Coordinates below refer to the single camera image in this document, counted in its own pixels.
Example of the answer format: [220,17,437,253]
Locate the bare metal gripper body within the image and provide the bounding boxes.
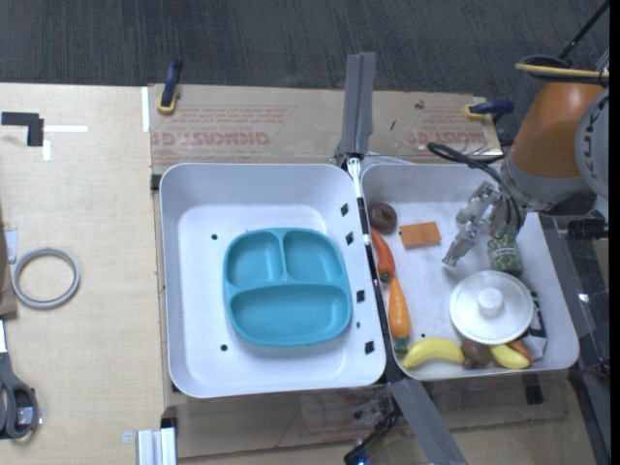
[455,179,506,235]

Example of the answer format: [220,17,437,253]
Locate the white plastic tray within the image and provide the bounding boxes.
[359,162,581,383]
[158,162,388,400]

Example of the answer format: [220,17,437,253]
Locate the orange flat square biscuit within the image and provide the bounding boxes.
[398,221,444,250]

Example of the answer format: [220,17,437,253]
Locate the green patterned can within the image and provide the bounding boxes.
[486,233,524,276]

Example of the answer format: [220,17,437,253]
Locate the white round lidded bowl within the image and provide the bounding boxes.
[449,269,536,347]

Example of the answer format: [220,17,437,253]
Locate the dark orange carrot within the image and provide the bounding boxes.
[369,229,397,283]

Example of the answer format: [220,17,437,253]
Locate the brown doughnut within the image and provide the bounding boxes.
[367,201,399,235]

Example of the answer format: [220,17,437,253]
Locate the light orange carrot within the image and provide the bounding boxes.
[387,275,413,355]

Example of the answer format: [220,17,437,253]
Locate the yellow banana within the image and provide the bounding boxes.
[401,336,467,371]

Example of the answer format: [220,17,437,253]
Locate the brown lumpy toy food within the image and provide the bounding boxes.
[459,340,493,371]

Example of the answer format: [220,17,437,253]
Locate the black and white packet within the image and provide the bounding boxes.
[519,290,549,360]

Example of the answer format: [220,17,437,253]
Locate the orange sausage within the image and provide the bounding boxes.
[507,338,534,362]

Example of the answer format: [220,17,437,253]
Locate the short yellow toy food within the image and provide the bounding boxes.
[488,343,532,371]

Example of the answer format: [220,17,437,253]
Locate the blue divided plate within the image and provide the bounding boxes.
[222,227,354,349]

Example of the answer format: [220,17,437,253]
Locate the brown cardboard board red print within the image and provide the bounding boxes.
[147,83,569,459]

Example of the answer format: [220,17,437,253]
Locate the grey tape ring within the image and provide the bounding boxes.
[11,246,82,311]

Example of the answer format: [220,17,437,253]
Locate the grey handled scissors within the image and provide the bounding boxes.
[0,350,43,441]

